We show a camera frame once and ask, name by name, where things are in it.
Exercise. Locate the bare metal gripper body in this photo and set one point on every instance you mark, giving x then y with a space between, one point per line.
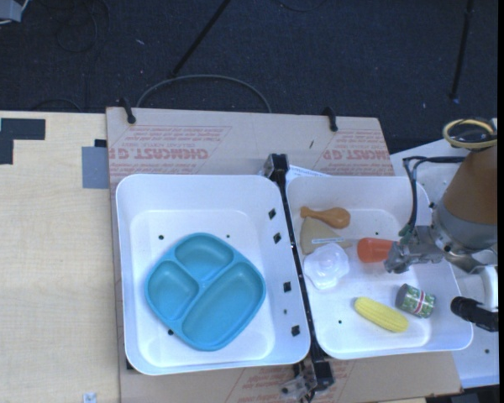
424 246

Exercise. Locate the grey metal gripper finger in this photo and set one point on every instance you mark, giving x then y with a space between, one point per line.
392 266
397 250

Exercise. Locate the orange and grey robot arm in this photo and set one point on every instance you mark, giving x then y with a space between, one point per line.
472 187

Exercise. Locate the white plastic tray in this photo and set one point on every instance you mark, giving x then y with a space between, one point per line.
374 279
218 200

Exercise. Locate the orange toy carrot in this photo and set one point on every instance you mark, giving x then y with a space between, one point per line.
371 250

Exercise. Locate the small green can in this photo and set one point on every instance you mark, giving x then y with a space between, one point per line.
416 301

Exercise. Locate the yellow toy corn cob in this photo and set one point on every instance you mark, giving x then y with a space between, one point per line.
382 314

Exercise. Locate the white toy fried egg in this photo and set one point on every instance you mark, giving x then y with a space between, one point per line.
325 267

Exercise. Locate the tan toy chicken drumstick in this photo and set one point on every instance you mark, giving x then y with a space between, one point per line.
334 216

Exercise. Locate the beige toy wedge slice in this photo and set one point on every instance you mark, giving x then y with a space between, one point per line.
315 237

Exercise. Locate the white paper sheet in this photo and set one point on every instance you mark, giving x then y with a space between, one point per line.
306 170

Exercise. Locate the brown cardboard board red print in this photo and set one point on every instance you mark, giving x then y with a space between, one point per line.
243 145

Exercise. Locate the blue divided plate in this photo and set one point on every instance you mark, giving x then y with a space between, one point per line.
206 292

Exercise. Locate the black cylinder on white bracket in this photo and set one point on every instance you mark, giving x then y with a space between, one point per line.
474 311

